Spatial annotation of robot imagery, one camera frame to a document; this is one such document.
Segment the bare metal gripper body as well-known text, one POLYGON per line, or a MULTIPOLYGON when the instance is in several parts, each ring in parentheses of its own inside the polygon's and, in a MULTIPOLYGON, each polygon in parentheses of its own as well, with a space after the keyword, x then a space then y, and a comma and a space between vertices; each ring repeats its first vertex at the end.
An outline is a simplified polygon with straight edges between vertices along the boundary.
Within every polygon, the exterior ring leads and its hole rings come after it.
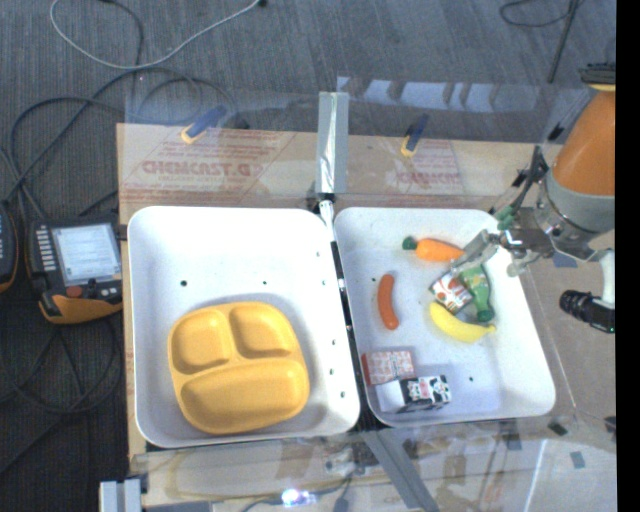
POLYGON ((596 255, 590 246, 596 233, 579 227, 549 204, 504 207, 498 212, 498 230, 500 244, 515 257, 532 253, 547 258, 558 253, 589 261, 596 255))

